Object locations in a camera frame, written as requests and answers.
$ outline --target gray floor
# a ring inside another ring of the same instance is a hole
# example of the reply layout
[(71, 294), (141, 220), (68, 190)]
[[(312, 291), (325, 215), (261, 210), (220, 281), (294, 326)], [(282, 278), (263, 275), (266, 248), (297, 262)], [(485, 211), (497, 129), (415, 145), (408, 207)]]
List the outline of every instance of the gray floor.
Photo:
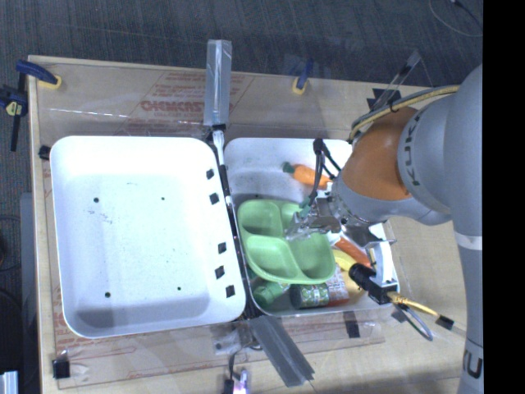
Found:
[[(208, 39), (229, 39), (234, 71), (294, 75), (312, 58), (316, 77), (390, 83), (417, 50), (406, 84), (459, 84), (482, 62), (483, 0), (458, 1), (470, 15), (450, 0), (0, 0), (0, 80), (16, 87), (28, 54), (204, 68)], [(21, 366), (12, 216), (31, 191), (27, 120), (15, 153), (11, 124), (2, 110), (0, 373)]]

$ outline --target green divided plate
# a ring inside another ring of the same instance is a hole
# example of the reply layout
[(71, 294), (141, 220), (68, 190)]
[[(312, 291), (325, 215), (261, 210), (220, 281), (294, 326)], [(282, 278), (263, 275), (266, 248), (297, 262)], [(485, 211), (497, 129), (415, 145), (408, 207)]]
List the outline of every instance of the green divided plate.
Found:
[(288, 241), (288, 227), (298, 204), (280, 200), (251, 199), (239, 206), (240, 240), (251, 269), (270, 282), (319, 284), (336, 270), (326, 235)]

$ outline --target clamp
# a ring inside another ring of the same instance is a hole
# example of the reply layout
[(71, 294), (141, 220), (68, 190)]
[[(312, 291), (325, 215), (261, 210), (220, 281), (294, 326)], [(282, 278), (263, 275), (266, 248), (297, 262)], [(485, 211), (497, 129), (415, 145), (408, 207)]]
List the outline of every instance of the clamp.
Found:
[(51, 89), (56, 89), (62, 83), (60, 76), (55, 76), (43, 67), (33, 62), (18, 60), (16, 62), (18, 76), (18, 88), (14, 89), (4, 85), (0, 89), (0, 108), (4, 108), (7, 115), (13, 117), (13, 128), (11, 132), (11, 151), (16, 152), (18, 143), (18, 131), (20, 121), (28, 112), (27, 92), (25, 91), (25, 78), (27, 75), (34, 76), (42, 81), (42, 85)]

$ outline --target black hole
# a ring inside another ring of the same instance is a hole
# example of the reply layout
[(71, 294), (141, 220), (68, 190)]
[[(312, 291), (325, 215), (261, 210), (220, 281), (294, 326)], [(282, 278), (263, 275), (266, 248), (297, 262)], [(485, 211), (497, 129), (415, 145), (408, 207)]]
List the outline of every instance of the black hole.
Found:
[(215, 277), (220, 279), (222, 276), (224, 276), (224, 266), (215, 269)]
[(212, 195), (210, 195), (210, 201), (212, 202), (212, 204), (215, 204), (219, 201), (219, 196), (217, 195), (217, 193), (213, 193)]
[(233, 285), (229, 285), (226, 288), (226, 298), (229, 298), (230, 296), (233, 296), (234, 294), (235, 294), (235, 288), (233, 287)]

